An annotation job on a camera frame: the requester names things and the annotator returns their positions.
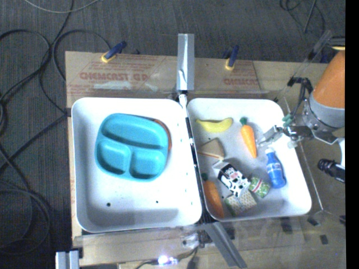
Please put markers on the white plastic tray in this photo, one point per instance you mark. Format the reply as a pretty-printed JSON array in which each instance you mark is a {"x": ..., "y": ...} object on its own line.
[
  {"x": 134, "y": 206},
  {"x": 289, "y": 183}
]

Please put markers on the yellow banana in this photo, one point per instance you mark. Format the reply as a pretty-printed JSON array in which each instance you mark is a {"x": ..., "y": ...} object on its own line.
[{"x": 214, "y": 125}]

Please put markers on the black cylinder on white bracket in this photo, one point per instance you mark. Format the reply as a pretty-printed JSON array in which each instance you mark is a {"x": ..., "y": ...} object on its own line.
[{"x": 335, "y": 167}]

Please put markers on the brown bread slice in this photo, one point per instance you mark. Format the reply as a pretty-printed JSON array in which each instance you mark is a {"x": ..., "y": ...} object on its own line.
[{"x": 214, "y": 148}]

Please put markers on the green can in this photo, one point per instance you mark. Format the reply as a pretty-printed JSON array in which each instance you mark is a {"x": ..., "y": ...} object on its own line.
[{"x": 260, "y": 187}]

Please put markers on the green patterned carton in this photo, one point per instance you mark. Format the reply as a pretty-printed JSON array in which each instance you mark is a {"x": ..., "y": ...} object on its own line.
[{"x": 241, "y": 204}]

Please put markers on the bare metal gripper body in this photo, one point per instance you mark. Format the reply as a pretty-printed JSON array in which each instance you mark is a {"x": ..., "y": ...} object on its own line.
[{"x": 310, "y": 129}]

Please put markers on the brown cardboard board, red print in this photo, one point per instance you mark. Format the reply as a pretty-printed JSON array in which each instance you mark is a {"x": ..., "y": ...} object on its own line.
[{"x": 117, "y": 74}]

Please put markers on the blue bottle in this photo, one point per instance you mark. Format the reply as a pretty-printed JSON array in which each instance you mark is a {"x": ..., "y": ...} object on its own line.
[{"x": 275, "y": 171}]

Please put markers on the cow print milk carton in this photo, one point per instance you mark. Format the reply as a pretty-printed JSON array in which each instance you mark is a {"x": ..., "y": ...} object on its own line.
[{"x": 234, "y": 179}]

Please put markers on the orange carrot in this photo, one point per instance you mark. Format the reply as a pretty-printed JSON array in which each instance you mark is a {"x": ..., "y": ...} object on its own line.
[
  {"x": 213, "y": 196},
  {"x": 249, "y": 139}
]

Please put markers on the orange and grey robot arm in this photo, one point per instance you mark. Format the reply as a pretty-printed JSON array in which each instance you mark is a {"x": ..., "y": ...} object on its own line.
[{"x": 331, "y": 85}]

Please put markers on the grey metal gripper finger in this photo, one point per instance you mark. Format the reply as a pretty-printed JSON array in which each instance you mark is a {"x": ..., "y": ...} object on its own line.
[
  {"x": 294, "y": 143},
  {"x": 269, "y": 135}
]

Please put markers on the blue divided plate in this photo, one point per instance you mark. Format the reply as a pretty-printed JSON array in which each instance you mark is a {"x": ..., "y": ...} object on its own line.
[{"x": 126, "y": 150}]

